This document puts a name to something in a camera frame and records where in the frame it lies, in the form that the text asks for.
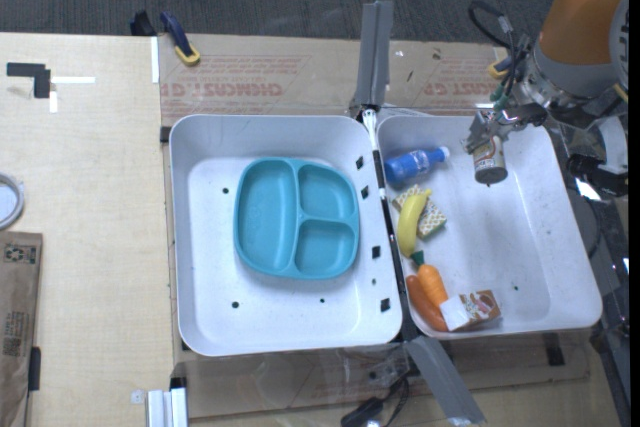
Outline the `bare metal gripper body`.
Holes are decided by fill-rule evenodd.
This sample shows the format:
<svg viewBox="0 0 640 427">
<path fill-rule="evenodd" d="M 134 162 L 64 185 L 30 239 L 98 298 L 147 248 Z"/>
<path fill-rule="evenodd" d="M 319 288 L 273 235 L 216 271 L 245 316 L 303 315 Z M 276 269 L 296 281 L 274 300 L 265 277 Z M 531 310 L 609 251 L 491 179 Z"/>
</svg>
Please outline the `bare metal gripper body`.
<svg viewBox="0 0 640 427">
<path fill-rule="evenodd" d="M 490 107 L 475 114 L 473 135 L 509 136 L 529 125 L 542 125 L 549 116 L 549 102 L 537 86 L 536 77 L 531 75 L 503 79 L 489 96 Z"/>
</svg>

